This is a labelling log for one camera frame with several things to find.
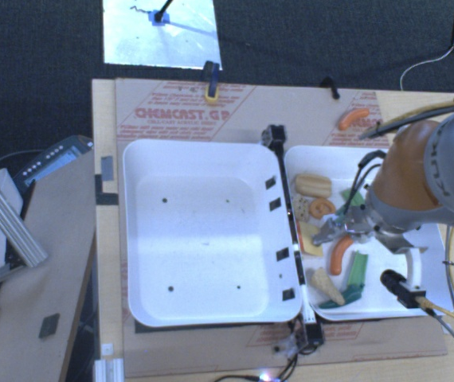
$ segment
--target yellow cable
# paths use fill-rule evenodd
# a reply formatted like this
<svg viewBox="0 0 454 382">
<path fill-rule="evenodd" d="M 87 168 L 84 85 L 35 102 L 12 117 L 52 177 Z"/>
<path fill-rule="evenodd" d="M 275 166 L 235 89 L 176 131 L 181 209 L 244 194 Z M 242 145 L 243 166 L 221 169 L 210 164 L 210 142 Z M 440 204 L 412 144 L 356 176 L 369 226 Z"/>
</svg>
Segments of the yellow cable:
<svg viewBox="0 0 454 382">
<path fill-rule="evenodd" d="M 448 248 L 447 260 L 448 261 L 450 261 L 450 254 L 452 252 L 452 237 L 453 237 L 453 229 L 450 231 L 450 237 L 448 239 L 448 245 L 447 245 L 447 248 Z M 450 279 L 452 280 L 452 288 L 454 291 L 454 280 L 453 280 L 453 276 L 452 276 L 452 265 L 451 264 L 448 264 L 448 273 L 450 274 Z M 416 300 L 417 300 L 417 303 L 420 305 L 420 307 L 424 310 L 425 309 L 438 310 L 441 313 L 454 318 L 454 313 L 452 311 L 448 311 L 448 310 L 444 309 L 443 307 L 437 306 L 436 304 L 434 304 L 433 302 L 431 302 L 429 299 L 427 299 L 425 297 L 417 297 Z"/>
<path fill-rule="evenodd" d="M 376 127 L 371 127 L 369 129 L 367 129 L 366 132 L 364 133 L 364 135 L 369 133 L 369 132 L 372 133 L 372 132 L 381 130 L 382 128 L 387 127 L 387 126 L 389 126 L 392 123 L 399 122 L 401 120 L 405 120 L 407 118 L 419 115 L 420 113 L 425 113 L 427 111 L 435 111 L 437 109 L 442 109 L 444 107 L 453 107 L 453 106 L 454 106 L 454 100 L 453 101 L 436 103 L 436 104 L 433 104 L 433 105 L 419 107 L 418 109 L 414 109 L 412 111 L 408 111 L 408 112 L 406 112 L 406 113 L 404 113 L 402 115 L 399 115 L 399 116 L 397 116 L 397 117 L 395 117 L 395 118 L 393 118 L 391 120 L 388 120 L 388 121 L 386 121 L 384 123 L 380 123 Z"/>
<path fill-rule="evenodd" d="M 443 307 L 439 307 L 437 306 L 436 304 L 434 304 L 433 302 L 431 302 L 428 298 L 426 297 L 417 297 L 416 298 L 417 300 L 417 303 L 420 304 L 420 307 L 422 309 L 433 309 L 433 310 L 438 310 L 440 311 L 441 313 L 443 314 L 446 314 L 448 315 L 449 317 L 452 317 L 454 318 L 454 313 L 452 311 L 448 311 L 446 309 L 444 309 Z"/>
</svg>

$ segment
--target wooden table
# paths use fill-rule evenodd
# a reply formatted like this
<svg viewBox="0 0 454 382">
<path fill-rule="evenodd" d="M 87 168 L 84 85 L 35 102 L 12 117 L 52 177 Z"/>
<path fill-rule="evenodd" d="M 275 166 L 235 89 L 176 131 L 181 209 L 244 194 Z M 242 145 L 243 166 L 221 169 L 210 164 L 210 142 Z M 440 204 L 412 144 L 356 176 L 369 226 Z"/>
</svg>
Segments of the wooden table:
<svg viewBox="0 0 454 382">
<path fill-rule="evenodd" d="M 104 181 L 105 193 L 117 193 L 116 172 L 116 120 L 115 82 L 94 80 L 93 123 L 96 152 L 96 174 L 101 173 L 103 156 L 114 156 L 114 175 Z M 383 119 L 391 119 L 417 107 L 453 99 L 454 94 L 377 92 Z M 123 358 L 123 330 L 121 313 L 121 275 L 119 257 L 119 207 L 99 205 L 96 207 L 96 239 L 98 252 L 98 284 L 100 300 L 100 343 L 112 344 L 112 351 L 104 352 L 102 359 Z M 452 257 L 454 260 L 454 240 Z M 446 357 L 422 357 L 391 361 L 364 361 L 344 364 L 321 364 L 298 366 L 291 382 L 321 381 L 420 381 L 454 380 L 454 340 L 445 335 L 448 346 Z M 258 375 L 257 370 L 240 374 Z M 152 376 L 129 379 L 130 382 L 210 382 L 226 374 L 198 373 L 178 376 Z"/>
<path fill-rule="evenodd" d="M 0 288 L 0 380 L 65 380 L 94 256 L 94 205 L 92 152 L 37 182 L 25 224 L 49 257 Z M 57 315 L 55 333 L 40 337 Z"/>
</svg>

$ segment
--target black clip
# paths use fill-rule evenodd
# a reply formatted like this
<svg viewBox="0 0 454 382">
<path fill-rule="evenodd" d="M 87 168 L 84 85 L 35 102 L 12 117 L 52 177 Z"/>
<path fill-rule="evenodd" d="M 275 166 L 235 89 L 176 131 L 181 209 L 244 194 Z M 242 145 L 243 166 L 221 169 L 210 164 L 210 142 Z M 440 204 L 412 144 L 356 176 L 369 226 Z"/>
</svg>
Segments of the black clip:
<svg viewBox="0 0 454 382">
<path fill-rule="evenodd" d="M 379 131 L 379 127 L 380 127 L 380 126 L 381 126 L 381 121 L 378 120 L 378 121 L 376 122 L 376 131 L 374 132 L 374 137 L 375 137 L 376 135 L 377 135 L 378 137 L 381 137 L 381 136 L 384 135 L 384 133 L 381 133 L 381 132 Z"/>
<path fill-rule="evenodd" d="M 331 76 L 327 76 L 323 79 L 323 82 L 319 84 L 320 88 L 330 88 L 331 89 L 331 96 L 333 99 L 340 99 L 339 91 L 337 90 L 337 85 Z"/>
</svg>

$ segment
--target toy bread roll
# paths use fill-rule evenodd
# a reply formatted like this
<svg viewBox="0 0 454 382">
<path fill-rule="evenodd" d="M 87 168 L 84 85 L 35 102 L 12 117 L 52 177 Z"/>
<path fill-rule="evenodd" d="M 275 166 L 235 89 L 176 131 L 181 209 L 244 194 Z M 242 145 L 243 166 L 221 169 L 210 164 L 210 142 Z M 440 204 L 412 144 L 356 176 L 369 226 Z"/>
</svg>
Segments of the toy bread roll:
<svg viewBox="0 0 454 382">
<path fill-rule="evenodd" d="M 296 191 L 306 197 L 328 198 L 331 196 L 331 180 L 317 174 L 298 174 L 295 179 Z"/>
</svg>

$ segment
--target electronic device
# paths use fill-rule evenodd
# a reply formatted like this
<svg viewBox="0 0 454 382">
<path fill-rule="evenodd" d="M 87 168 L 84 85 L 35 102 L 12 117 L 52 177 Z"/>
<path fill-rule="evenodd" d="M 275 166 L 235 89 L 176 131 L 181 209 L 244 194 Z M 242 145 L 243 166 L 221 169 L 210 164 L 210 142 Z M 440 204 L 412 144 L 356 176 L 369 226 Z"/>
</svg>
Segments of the electronic device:
<svg viewBox="0 0 454 382">
<path fill-rule="evenodd" d="M 85 136 L 75 135 L 65 138 L 27 163 L 14 177 L 14 184 L 23 195 L 33 181 L 41 180 L 44 176 L 79 158 L 92 148 L 92 140 Z"/>
</svg>

